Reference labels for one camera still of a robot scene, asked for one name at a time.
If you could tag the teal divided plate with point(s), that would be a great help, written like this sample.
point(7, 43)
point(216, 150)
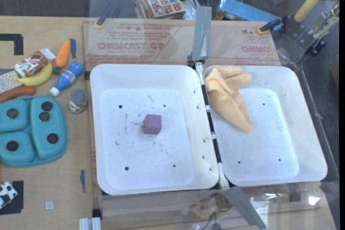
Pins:
point(24, 140)

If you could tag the small grey can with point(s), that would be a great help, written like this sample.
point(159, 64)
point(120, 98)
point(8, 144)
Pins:
point(78, 101)

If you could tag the yellow banana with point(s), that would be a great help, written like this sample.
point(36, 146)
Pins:
point(40, 78)

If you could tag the brown and white carton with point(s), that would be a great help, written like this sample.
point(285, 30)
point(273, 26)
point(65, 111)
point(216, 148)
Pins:
point(33, 62)

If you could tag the patterned flat packet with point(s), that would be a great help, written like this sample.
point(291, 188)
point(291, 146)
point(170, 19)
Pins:
point(8, 80)

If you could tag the purple cube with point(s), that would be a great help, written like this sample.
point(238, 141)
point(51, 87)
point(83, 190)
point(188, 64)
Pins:
point(152, 124)

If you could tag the black and white carton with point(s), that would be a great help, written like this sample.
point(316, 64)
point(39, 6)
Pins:
point(6, 192)

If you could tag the orange cloth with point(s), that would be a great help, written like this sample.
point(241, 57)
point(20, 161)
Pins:
point(229, 99)

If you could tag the brown cardboard board red print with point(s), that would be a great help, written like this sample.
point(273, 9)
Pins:
point(167, 43)

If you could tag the thin black and white rod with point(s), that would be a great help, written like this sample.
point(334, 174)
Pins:
point(207, 105)

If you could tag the brown sausage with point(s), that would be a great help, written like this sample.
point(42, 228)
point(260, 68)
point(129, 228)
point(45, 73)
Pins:
point(16, 93)

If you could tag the white plastic tray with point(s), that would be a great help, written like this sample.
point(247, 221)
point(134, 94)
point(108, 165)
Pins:
point(161, 159)
point(269, 148)

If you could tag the orange carrot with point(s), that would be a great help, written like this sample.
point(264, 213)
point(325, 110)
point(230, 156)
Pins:
point(63, 55)

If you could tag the blue and white bottle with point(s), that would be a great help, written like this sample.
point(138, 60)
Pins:
point(68, 78)

